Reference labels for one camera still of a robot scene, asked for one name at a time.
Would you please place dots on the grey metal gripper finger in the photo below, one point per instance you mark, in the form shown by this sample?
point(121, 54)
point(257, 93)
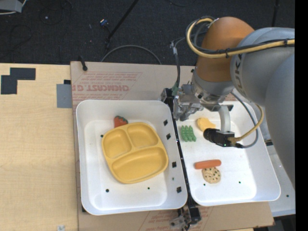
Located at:
point(176, 111)
point(186, 114)

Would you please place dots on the brown cardboard board red print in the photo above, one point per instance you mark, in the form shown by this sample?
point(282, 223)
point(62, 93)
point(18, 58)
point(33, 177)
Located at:
point(115, 85)

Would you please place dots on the black cylinder on white bracket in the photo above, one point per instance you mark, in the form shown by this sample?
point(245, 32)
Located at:
point(217, 136)

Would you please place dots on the orange carrot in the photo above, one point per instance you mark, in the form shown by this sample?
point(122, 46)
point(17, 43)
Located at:
point(119, 122)

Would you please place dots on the yellow divided plate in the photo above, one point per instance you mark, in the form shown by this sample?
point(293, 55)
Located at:
point(134, 153)

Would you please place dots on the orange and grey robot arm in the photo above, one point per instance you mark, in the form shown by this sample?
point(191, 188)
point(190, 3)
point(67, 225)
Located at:
point(262, 76)

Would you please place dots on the beige chocolate chip biscuit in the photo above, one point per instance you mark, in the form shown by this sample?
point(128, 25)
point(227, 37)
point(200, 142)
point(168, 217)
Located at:
point(211, 175)

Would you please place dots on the yellow toy food piece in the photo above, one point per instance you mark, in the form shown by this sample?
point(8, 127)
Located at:
point(204, 123)

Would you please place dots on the orange sausage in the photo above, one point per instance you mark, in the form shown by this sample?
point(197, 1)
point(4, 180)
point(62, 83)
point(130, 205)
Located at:
point(207, 164)

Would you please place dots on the green pea pods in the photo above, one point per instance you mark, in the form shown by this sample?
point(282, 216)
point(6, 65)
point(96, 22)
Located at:
point(188, 133)

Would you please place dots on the thin black rod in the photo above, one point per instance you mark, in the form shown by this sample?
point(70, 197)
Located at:
point(183, 162)

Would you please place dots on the white plastic tray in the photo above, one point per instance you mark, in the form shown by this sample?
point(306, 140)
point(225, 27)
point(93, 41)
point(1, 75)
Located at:
point(240, 194)
point(96, 196)

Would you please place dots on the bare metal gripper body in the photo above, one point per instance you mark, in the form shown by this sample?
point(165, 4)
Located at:
point(192, 97)

